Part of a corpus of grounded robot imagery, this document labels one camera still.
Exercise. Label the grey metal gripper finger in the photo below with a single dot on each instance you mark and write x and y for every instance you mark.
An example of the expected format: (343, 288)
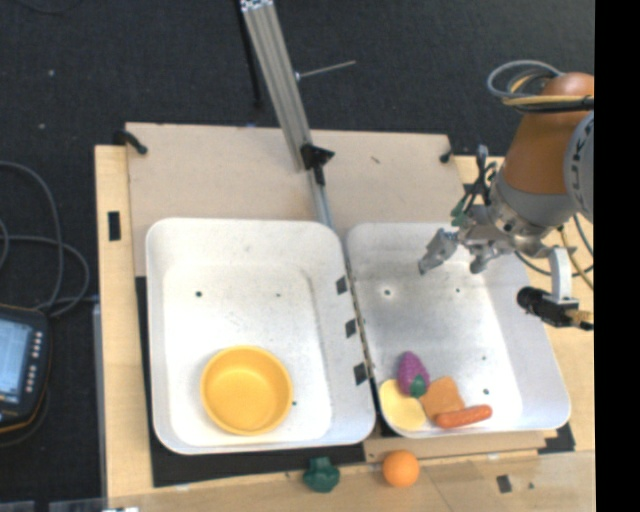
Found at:
(481, 261)
(436, 253)

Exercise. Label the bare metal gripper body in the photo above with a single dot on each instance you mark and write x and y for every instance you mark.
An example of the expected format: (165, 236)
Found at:
(505, 232)

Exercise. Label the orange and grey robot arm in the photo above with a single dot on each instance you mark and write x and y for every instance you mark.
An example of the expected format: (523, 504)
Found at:
(537, 155)

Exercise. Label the white plastic tray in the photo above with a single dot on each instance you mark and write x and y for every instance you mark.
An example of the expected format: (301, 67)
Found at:
(240, 320)
(450, 320)

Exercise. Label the thin black and white rod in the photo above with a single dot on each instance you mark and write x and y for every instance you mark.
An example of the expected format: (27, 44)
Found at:
(359, 320)

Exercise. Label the purple grapes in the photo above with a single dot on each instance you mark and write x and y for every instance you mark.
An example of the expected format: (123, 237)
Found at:
(411, 369)

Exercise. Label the orange bread slice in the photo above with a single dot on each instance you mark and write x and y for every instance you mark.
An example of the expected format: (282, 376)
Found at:
(442, 396)

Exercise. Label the orange sausage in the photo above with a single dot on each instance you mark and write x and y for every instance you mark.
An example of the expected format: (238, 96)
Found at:
(464, 416)

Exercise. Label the pale yellow round slice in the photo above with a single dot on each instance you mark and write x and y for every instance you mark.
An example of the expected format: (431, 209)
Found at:
(400, 410)

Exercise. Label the pale wood board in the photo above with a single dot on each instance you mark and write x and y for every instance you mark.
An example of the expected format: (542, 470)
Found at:
(240, 170)

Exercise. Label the orange ball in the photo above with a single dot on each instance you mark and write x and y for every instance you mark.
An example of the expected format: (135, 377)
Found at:
(400, 468)

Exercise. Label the yellow bowl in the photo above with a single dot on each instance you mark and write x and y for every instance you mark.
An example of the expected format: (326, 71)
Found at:
(246, 390)

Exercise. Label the green broccoli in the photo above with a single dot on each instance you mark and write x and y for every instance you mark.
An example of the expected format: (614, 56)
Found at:
(321, 476)

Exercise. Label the black cylinder on white bracket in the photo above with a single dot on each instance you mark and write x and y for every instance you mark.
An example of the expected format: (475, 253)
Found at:
(550, 295)

